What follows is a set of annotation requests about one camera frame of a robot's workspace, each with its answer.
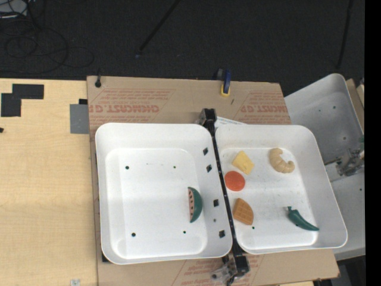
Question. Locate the brown waffle piece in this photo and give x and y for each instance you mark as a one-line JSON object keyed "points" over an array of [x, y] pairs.
{"points": [[243, 212]]}

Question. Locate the thin black rod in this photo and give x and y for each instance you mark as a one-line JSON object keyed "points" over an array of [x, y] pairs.
{"points": [[222, 183]]}

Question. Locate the green watermelon slice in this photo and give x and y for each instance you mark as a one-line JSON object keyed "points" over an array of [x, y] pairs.
{"points": [[196, 204]]}

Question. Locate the green chili pepper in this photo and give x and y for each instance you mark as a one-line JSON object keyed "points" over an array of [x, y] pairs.
{"points": [[299, 220]]}

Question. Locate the brown cardboard board red print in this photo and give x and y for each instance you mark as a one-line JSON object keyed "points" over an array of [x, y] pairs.
{"points": [[178, 103]]}

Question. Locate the yellow cheese wedge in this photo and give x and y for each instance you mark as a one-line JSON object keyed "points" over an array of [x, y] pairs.
{"points": [[243, 162]]}

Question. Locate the orange round tomato slice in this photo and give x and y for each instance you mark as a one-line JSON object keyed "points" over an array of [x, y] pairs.
{"points": [[234, 181]]}

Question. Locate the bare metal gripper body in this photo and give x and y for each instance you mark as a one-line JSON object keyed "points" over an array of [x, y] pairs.
{"points": [[351, 162]]}

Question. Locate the white plastic tray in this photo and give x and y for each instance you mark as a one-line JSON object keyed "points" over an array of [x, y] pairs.
{"points": [[154, 204], [274, 195]]}

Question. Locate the beige croissant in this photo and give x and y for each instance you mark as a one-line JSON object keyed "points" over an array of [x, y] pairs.
{"points": [[279, 163]]}

